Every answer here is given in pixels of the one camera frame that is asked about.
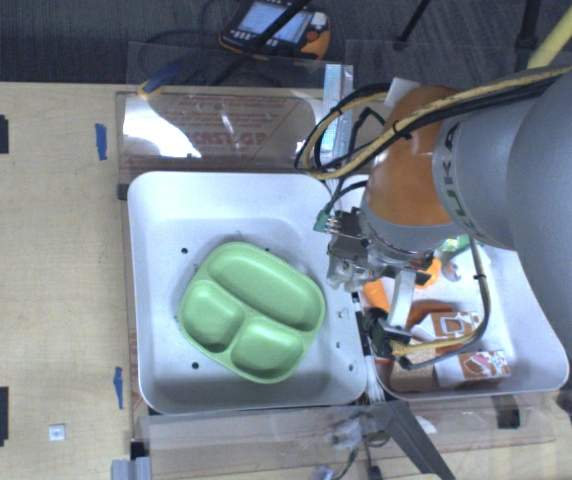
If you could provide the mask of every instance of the yellow pole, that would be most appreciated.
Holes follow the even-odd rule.
[[[528,61],[528,68],[548,66],[572,37],[572,5]]]

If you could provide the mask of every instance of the wooden table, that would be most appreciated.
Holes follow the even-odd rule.
[[[9,154],[0,155],[0,387],[9,389],[10,414],[0,479],[110,478],[112,460],[129,455],[125,203],[116,196],[115,103],[126,89],[0,83],[0,114],[10,130]],[[105,160],[96,125],[106,127]],[[65,424],[64,440],[49,439],[56,424]],[[458,478],[572,478],[572,427],[563,411],[551,428],[552,442],[444,458]],[[413,476],[404,457],[379,464],[385,478],[431,478]],[[226,478],[310,474],[300,468]],[[366,477],[354,467],[345,478]]]

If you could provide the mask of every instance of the white tray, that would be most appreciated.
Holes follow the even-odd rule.
[[[488,245],[484,246],[484,252],[490,260],[484,269],[491,317],[478,349],[503,350],[510,376],[498,383],[422,393],[400,393],[388,388],[395,397],[411,401],[555,391],[568,380],[569,363],[564,347],[539,306],[517,253]],[[469,251],[461,254],[470,256]],[[472,259],[469,270],[473,272]],[[472,277],[451,282],[440,275],[434,285],[415,290],[414,300],[439,301],[457,311],[477,312],[483,318],[479,285]]]
[[[151,172],[128,191],[139,385],[164,414],[349,403],[366,386],[350,294],[325,282],[328,236],[312,230],[324,186],[299,174]],[[217,246],[267,248],[322,289],[326,315],[288,379],[246,380],[202,354],[174,314],[197,267]]]

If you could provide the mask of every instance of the metal stand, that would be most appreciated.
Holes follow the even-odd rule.
[[[396,50],[400,51],[400,50],[403,50],[404,48],[406,48],[408,37],[413,32],[415,26],[417,25],[417,23],[421,19],[422,15],[424,14],[424,11],[426,10],[426,8],[428,7],[428,4],[430,4],[430,2],[431,2],[431,0],[422,0],[421,2],[419,2],[417,9],[413,13],[413,15],[410,17],[410,21],[408,22],[408,25],[406,25],[406,28],[404,29],[404,31],[401,33],[401,35],[397,36],[397,39],[395,40],[394,46],[395,46]]]
[[[444,459],[424,432],[408,404],[401,400],[388,402],[386,433],[395,440],[422,474],[432,473],[441,480],[455,480]]]
[[[530,51],[537,46],[535,30],[537,29],[537,18],[539,17],[541,4],[542,0],[526,0],[522,28],[517,36],[517,41],[515,41],[515,53],[517,55],[515,61],[516,72],[526,69]]]

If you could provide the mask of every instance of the green plate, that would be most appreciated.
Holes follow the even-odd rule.
[[[319,286],[277,256],[245,242],[215,249],[182,298],[188,341],[242,377],[270,384],[306,355],[326,305]]]

